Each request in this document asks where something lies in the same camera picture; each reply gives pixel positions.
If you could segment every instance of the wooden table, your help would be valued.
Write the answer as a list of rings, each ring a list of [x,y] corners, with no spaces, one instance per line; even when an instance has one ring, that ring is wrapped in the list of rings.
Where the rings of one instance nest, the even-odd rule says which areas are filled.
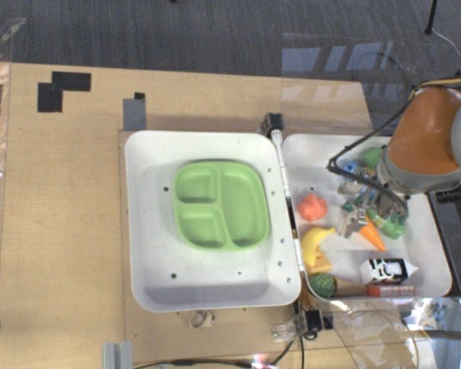
[[[92,88],[64,91],[63,113],[38,113],[38,83],[51,82],[52,71],[90,72]],[[118,134],[122,100],[136,91],[147,96],[153,129],[256,131],[266,112],[281,108],[294,119],[305,113],[302,122],[333,117],[344,127],[355,111],[359,131],[370,124],[357,84],[13,64],[0,369],[100,368],[102,344],[127,337]],[[324,131],[327,124],[316,129]],[[246,323],[252,328],[268,321],[267,313],[248,309]],[[177,316],[151,315],[151,326],[159,321],[158,335],[166,342],[178,329],[188,332]],[[225,351],[233,355],[244,353],[232,346],[240,345],[250,328],[242,335],[236,327],[229,329],[226,340],[211,343],[226,344]],[[194,335],[187,342],[196,355],[213,351],[198,343],[197,331]],[[267,332],[258,335],[256,346],[270,344],[269,337]],[[254,348],[248,346],[246,353]],[[282,348],[278,344],[272,351]],[[311,348],[315,351],[307,352],[307,367],[356,367],[333,331],[321,332],[317,341],[307,343]],[[187,350],[166,345],[174,356],[178,349]],[[281,367],[297,367],[299,361],[298,353],[290,353]]]

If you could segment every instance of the white tray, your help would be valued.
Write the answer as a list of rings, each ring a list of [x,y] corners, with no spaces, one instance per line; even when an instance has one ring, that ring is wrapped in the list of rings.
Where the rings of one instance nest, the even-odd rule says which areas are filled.
[[[327,215],[314,225],[335,227],[340,230],[345,212],[340,208],[347,200],[337,193],[343,178],[326,169],[328,160],[336,153],[359,139],[347,135],[291,135],[284,142],[284,159],[294,204],[298,205],[306,194],[314,193],[324,198],[328,205]],[[375,137],[363,143],[345,159],[354,160],[369,147],[380,147],[388,138]],[[397,240],[383,237],[386,252],[375,249],[361,235],[350,239],[333,234],[320,243],[320,247],[332,264],[331,274],[352,282],[361,282],[359,266],[369,258],[404,258],[418,267],[404,284],[415,287],[416,296],[441,297],[451,288],[451,273],[437,231],[436,222],[424,194],[413,195],[408,201],[410,217],[405,233]],[[299,236],[305,234],[312,224],[296,214]]]
[[[279,306],[297,298],[297,258],[270,140],[256,134],[139,131],[128,139],[125,154],[131,283],[143,308],[162,312]],[[270,212],[270,236],[261,246],[204,251],[178,237],[174,176],[181,166],[198,160],[243,162],[261,176]]]

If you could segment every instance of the ice cream cone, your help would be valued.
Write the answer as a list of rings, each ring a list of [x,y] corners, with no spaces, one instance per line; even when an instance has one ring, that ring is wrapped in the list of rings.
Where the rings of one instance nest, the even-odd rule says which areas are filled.
[[[340,278],[334,278],[337,289],[335,297],[358,297],[367,295],[367,287],[361,283],[352,283]]]

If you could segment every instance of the green plate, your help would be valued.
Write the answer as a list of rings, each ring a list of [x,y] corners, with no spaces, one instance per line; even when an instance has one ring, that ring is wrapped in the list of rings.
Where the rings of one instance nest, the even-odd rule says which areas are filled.
[[[270,233],[263,182],[232,161],[199,161],[174,179],[177,230],[190,246],[235,251],[262,244]]]

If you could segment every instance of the toy carrot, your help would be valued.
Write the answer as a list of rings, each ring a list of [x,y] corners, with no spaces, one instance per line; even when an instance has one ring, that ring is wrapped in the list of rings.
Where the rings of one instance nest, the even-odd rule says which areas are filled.
[[[369,240],[370,243],[372,243],[376,248],[378,248],[381,251],[386,251],[386,246],[384,246],[384,243],[377,233],[376,227],[374,227],[373,222],[369,219],[366,218],[367,220],[367,225],[365,227],[362,227],[359,232]]]

